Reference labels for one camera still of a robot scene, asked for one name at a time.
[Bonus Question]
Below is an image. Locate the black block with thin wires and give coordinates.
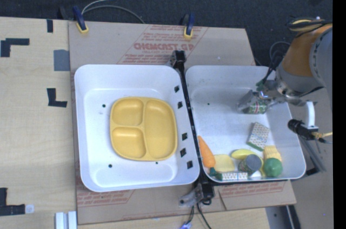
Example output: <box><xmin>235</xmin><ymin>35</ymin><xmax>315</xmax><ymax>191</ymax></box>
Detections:
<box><xmin>198</xmin><ymin>181</ymin><xmax>216</xmax><ymax>206</ymax></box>
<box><xmin>170</xmin><ymin>50</ymin><xmax>188</xmax><ymax>69</ymax></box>

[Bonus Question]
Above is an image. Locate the yellow divided plate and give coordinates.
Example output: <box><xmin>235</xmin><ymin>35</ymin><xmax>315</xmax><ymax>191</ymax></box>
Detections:
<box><xmin>109</xmin><ymin>96</ymin><xmax>178</xmax><ymax>162</ymax></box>

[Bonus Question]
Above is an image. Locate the yellow banana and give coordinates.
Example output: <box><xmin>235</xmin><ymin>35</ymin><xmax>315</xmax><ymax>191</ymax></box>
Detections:
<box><xmin>230</xmin><ymin>148</ymin><xmax>258</xmax><ymax>161</ymax></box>

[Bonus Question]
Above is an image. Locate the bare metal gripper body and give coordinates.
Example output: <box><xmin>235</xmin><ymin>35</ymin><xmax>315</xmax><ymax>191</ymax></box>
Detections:
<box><xmin>258</xmin><ymin>80</ymin><xmax>302</xmax><ymax>107</ymax></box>

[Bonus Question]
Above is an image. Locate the black cylinder on white bracket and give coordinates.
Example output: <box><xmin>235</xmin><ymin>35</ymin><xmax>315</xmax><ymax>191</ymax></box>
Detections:
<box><xmin>287</xmin><ymin>101</ymin><xmax>320</xmax><ymax>141</ymax></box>

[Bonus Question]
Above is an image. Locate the green and red patterned can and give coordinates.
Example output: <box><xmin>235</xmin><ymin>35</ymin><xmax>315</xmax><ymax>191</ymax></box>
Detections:
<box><xmin>241</xmin><ymin>95</ymin><xmax>269</xmax><ymax>115</ymax></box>

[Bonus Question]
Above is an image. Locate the yellow corn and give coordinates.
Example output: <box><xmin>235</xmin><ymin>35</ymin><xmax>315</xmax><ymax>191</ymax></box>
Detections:
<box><xmin>263</xmin><ymin>145</ymin><xmax>283</xmax><ymax>163</ymax></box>

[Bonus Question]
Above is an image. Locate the yellow toy slice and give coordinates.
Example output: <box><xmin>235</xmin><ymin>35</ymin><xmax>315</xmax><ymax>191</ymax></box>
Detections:
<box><xmin>213</xmin><ymin>154</ymin><xmax>236</xmax><ymax>173</ymax></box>

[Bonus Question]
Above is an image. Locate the orange carrot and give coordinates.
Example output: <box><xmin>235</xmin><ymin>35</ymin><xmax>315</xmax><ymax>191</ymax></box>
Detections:
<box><xmin>197</xmin><ymin>135</ymin><xmax>223</xmax><ymax>181</ymax></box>

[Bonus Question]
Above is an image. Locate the brown cardboard board, red print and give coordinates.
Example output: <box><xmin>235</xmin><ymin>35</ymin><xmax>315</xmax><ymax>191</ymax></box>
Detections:
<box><xmin>68</xmin><ymin>21</ymin><xmax>297</xmax><ymax>225</ymax></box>

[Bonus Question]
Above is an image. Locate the thin black rod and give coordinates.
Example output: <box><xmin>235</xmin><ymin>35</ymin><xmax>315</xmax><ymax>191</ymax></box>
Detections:
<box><xmin>176</xmin><ymin>65</ymin><xmax>209</xmax><ymax>186</ymax></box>

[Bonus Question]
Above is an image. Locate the patterned carton with green edge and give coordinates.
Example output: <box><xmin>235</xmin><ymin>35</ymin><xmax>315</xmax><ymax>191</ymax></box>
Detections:
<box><xmin>246</xmin><ymin>122</ymin><xmax>271</xmax><ymax>152</ymax></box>

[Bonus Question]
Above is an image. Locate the green pepper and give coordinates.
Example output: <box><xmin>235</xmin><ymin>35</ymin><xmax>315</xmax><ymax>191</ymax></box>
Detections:
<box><xmin>262</xmin><ymin>158</ymin><xmax>284</xmax><ymax>178</ymax></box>

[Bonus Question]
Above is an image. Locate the white plastic tray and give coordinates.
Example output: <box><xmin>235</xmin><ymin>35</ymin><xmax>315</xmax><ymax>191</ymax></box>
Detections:
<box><xmin>185</xmin><ymin>64</ymin><xmax>307</xmax><ymax>184</ymax></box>
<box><xmin>74</xmin><ymin>64</ymin><xmax>201</xmax><ymax>193</ymax></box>

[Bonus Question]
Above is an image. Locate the green can with grey lid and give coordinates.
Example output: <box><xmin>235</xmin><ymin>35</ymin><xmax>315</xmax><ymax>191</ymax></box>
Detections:
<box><xmin>237</xmin><ymin>154</ymin><xmax>264</xmax><ymax>176</ymax></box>

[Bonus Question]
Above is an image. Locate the small patterned white packet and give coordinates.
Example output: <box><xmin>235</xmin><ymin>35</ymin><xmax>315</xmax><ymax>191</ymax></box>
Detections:
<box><xmin>221</xmin><ymin>171</ymin><xmax>249</xmax><ymax>181</ymax></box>

